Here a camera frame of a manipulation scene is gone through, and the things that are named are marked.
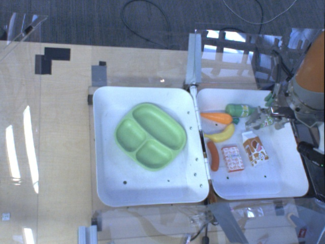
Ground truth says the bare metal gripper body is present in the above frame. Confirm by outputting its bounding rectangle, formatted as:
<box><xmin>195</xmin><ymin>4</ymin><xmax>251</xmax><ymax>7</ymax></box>
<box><xmin>269</xmin><ymin>84</ymin><xmax>297</xmax><ymax>123</ymax></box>

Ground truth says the green and white small bottle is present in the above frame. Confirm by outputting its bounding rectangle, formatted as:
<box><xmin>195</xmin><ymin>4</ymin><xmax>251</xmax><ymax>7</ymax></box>
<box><xmin>262</xmin><ymin>114</ymin><xmax>275</xmax><ymax>128</ymax></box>

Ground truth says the brown and white carton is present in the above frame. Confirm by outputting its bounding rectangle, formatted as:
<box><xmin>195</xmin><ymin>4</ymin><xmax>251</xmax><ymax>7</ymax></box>
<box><xmin>241</xmin><ymin>130</ymin><xmax>270</xmax><ymax>168</ymax></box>

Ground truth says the yellow banana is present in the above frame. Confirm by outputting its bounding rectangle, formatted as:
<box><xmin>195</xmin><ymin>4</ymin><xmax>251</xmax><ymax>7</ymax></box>
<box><xmin>204</xmin><ymin>123</ymin><xmax>236</xmax><ymax>143</ymax></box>

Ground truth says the orange carrot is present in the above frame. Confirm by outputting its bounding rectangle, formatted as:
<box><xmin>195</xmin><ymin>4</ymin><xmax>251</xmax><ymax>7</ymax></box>
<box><xmin>200</xmin><ymin>112</ymin><xmax>240</xmax><ymax>126</ymax></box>

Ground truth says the orange and white packet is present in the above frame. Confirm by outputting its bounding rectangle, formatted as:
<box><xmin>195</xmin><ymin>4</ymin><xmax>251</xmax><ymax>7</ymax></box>
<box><xmin>220</xmin><ymin>145</ymin><xmax>245</xmax><ymax>173</ymax></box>

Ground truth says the orange sausage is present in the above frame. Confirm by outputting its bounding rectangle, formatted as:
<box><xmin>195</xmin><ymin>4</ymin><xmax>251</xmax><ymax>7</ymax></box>
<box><xmin>206</xmin><ymin>140</ymin><xmax>220</xmax><ymax>172</ymax></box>

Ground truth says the white plastic tray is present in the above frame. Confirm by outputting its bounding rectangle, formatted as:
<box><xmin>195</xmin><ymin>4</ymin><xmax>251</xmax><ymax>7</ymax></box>
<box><xmin>92</xmin><ymin>86</ymin><xmax>210</xmax><ymax>208</ymax></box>
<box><xmin>196</xmin><ymin>87</ymin><xmax>310</xmax><ymax>201</ymax></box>

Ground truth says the green divided plate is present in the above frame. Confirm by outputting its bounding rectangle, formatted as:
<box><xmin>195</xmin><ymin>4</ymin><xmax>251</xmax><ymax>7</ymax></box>
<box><xmin>114</xmin><ymin>102</ymin><xmax>188</xmax><ymax>173</ymax></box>

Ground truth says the black cylinder on white bracket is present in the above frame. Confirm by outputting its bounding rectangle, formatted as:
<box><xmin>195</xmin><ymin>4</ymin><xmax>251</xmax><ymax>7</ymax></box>
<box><xmin>297</xmin><ymin>125</ymin><xmax>325</xmax><ymax>168</ymax></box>

